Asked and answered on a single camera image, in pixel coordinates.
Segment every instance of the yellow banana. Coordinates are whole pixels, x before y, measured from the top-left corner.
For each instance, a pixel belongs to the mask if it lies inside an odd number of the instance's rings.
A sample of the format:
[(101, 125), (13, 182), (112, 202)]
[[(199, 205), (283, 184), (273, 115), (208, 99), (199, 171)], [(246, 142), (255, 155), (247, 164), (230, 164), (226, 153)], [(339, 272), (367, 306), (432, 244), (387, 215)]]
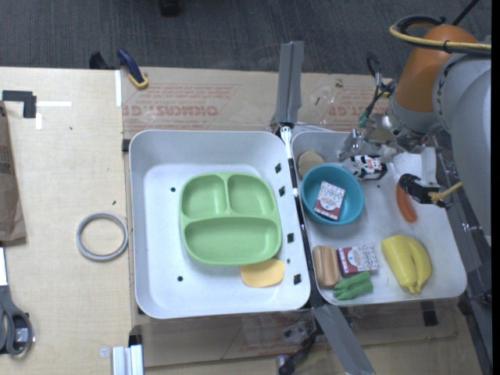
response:
[(412, 253), (412, 259), (416, 268), (416, 292), (420, 293), (423, 283), (429, 279), (432, 274), (432, 267), (430, 265), (429, 255), (427, 250), (422, 246), (419, 241), (413, 237), (407, 236), (409, 250)]
[(399, 284), (408, 288), (411, 293), (416, 292), (416, 267), (413, 263), (409, 244), (403, 235), (386, 237), (382, 242), (382, 252), (391, 266)]

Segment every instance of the yellow cheese slice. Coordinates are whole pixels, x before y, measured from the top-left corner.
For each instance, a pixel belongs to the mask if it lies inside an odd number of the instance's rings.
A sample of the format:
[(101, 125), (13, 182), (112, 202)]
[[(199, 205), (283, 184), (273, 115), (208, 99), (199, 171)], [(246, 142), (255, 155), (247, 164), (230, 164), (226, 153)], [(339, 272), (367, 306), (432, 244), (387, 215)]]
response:
[(268, 259), (266, 261), (240, 266), (241, 279), (251, 288), (264, 288), (279, 284), (284, 275), (284, 264), (279, 259)]

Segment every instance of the blue bowl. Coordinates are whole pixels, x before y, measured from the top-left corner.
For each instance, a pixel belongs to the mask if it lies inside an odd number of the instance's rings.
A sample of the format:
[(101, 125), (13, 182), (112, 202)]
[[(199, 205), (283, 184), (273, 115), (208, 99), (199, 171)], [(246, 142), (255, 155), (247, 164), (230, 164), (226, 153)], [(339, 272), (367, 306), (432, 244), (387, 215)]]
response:
[[(314, 204), (324, 180), (345, 189), (344, 201), (337, 220), (329, 220), (314, 211)], [(300, 184), (300, 195), (309, 218), (324, 225), (351, 223), (359, 216), (365, 204), (363, 189), (359, 181), (352, 173), (335, 164), (320, 164), (307, 171)]]

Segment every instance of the dark floor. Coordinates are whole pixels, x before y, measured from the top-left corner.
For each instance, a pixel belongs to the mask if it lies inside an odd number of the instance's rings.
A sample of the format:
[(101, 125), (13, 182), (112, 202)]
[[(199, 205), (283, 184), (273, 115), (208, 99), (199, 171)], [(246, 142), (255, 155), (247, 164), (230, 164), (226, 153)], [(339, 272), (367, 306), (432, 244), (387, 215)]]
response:
[[(167, 18), (159, 0), (0, 0), (0, 66), (88, 68), (94, 51), (118, 66), (126, 48), (142, 66), (277, 70), (280, 43), (303, 40), (303, 72), (368, 73), (371, 50), (396, 77), (411, 47), (389, 26), (416, 14), (451, 23), (471, 1), (181, 0)], [(460, 25), (483, 39), (491, 6), (480, 0)]]

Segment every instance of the gray ring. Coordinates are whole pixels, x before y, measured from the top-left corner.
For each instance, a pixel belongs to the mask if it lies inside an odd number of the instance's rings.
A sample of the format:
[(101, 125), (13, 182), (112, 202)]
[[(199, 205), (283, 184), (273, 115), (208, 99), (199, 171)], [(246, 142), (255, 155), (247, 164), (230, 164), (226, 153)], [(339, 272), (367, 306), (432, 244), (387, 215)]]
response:
[[(100, 219), (106, 219), (106, 220), (111, 220), (114, 223), (116, 223), (122, 230), (123, 232), (123, 241), (120, 247), (118, 247), (117, 250), (110, 254), (95, 254), (91, 251), (89, 251), (81, 242), (81, 233), (85, 226), (91, 222), (92, 220), (100, 220)], [(80, 250), (80, 253), (87, 257), (88, 259), (94, 260), (94, 261), (109, 261), (111, 259), (115, 259), (118, 255), (123, 253), (125, 248), (127, 247), (128, 243), (128, 230), (127, 230), (127, 225), (125, 224), (125, 221), (123, 221), (121, 218), (119, 218), (116, 214), (113, 212), (106, 212), (106, 211), (97, 211), (93, 212), (92, 214), (89, 214), (85, 216), (80, 223), (78, 224), (77, 228), (77, 247), (78, 250)]]

